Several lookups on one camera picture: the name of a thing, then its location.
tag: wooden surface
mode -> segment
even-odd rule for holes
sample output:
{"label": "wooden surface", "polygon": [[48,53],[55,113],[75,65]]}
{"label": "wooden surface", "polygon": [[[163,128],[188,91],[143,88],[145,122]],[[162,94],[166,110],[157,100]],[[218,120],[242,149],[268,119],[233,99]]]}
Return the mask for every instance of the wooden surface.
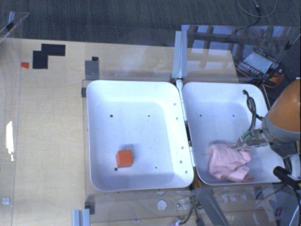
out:
{"label": "wooden surface", "polygon": [[[66,55],[49,56],[47,70],[34,70],[32,52],[41,50],[42,43],[65,44]],[[29,62],[30,69],[22,69],[13,226],[68,226],[71,225],[72,210],[84,207],[87,157],[81,88],[85,60],[99,57],[101,73],[107,72],[112,77],[145,75],[143,68],[146,67],[147,73],[153,76],[163,71],[160,74],[166,79],[172,67],[173,53],[172,48],[163,47],[22,41],[22,62]],[[114,217],[120,212],[114,211],[112,205],[110,213]],[[199,213],[205,222],[209,222],[204,210]],[[188,211],[179,212],[182,216],[187,214]],[[92,225],[165,226],[174,223],[175,217],[163,215]],[[226,214],[232,221],[243,216],[231,211]],[[194,225],[195,219],[193,215],[187,225]]]}

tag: pink cloth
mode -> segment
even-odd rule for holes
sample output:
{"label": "pink cloth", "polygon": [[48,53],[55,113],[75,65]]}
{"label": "pink cloth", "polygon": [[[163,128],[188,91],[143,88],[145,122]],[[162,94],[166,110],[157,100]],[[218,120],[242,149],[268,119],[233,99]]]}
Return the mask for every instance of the pink cloth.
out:
{"label": "pink cloth", "polygon": [[239,151],[226,144],[209,146],[209,174],[216,179],[227,179],[233,182],[254,181],[245,166],[251,160],[251,150],[243,148]]}

